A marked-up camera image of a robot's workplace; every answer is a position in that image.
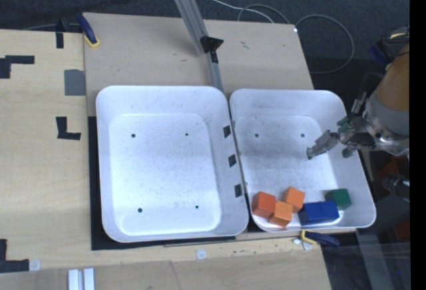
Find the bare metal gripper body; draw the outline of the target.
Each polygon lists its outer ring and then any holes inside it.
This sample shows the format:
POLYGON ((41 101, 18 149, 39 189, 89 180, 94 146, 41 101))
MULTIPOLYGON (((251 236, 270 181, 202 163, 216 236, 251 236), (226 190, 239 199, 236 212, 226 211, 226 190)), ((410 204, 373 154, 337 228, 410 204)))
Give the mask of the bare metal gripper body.
POLYGON ((359 150, 382 150, 393 156, 409 155, 409 139, 386 128, 378 117, 346 116, 337 122, 339 141, 358 144, 359 150))

